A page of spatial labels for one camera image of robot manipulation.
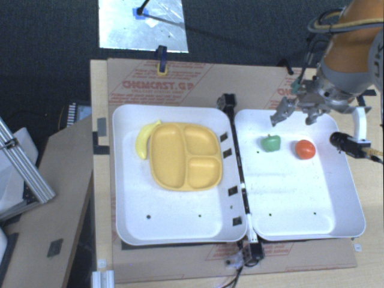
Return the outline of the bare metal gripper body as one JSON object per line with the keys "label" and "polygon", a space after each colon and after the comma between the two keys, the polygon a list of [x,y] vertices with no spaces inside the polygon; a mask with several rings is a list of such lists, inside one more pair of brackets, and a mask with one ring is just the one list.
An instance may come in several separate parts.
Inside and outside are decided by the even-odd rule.
{"label": "bare metal gripper body", "polygon": [[305,113],[322,115],[334,110],[350,110],[350,93],[342,91],[328,80],[302,80],[295,84],[296,105]]}

